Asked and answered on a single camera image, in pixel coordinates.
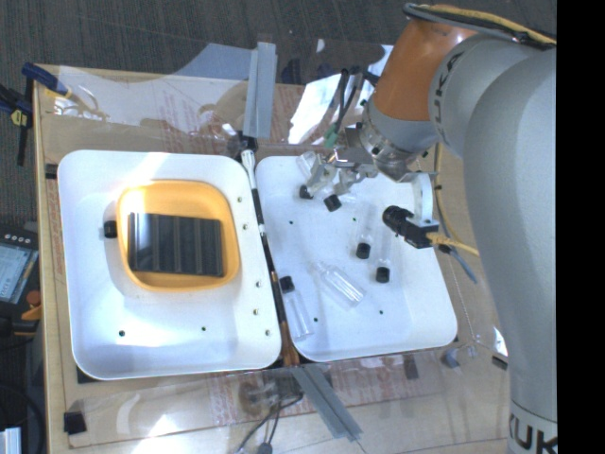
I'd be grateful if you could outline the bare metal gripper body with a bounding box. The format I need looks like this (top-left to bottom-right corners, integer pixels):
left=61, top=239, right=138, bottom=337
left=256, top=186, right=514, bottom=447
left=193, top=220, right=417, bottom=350
left=332, top=127, right=422, bottom=184

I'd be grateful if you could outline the clear bottle with black cap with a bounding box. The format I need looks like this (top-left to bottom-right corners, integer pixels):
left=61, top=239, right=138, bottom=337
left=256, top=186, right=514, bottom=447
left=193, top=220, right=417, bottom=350
left=295, top=152, right=327, bottom=201
left=374, top=227, right=395, bottom=284
left=354, top=201, right=377, bottom=260
left=323, top=180, right=359, bottom=213
left=278, top=275, right=316, bottom=341

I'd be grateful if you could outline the brown cardboard board red print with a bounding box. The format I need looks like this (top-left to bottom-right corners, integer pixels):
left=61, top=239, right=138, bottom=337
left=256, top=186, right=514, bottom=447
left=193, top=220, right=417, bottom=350
left=31, top=63, right=512, bottom=449

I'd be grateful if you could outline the white plastic tray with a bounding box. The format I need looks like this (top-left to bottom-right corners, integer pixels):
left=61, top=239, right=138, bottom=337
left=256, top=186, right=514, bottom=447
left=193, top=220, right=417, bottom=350
left=253, top=154, right=459, bottom=363
left=56, top=148, right=284, bottom=381

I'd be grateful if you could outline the black ribbed rectangular block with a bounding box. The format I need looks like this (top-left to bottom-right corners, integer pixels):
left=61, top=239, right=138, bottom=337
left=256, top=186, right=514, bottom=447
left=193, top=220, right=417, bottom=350
left=127, top=211, right=225, bottom=279

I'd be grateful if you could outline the thin black and white rod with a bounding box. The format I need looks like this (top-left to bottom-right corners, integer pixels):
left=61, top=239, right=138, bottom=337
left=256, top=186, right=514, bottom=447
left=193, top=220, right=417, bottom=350
left=239, top=148, right=301, bottom=367

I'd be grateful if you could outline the clear bottle without cap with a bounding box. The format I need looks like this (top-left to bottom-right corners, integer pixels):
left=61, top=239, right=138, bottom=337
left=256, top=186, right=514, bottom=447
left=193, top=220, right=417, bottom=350
left=311, top=260, right=367, bottom=309

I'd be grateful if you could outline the black cylinder on white bracket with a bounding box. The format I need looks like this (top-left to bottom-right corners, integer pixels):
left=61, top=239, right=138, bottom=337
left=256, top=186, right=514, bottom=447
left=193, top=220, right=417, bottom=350
left=381, top=170, right=441, bottom=250

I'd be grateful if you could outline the yellow rounded square plate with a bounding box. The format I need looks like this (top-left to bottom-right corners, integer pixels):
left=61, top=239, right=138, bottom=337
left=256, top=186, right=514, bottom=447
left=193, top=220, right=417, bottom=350
left=114, top=179, right=242, bottom=293

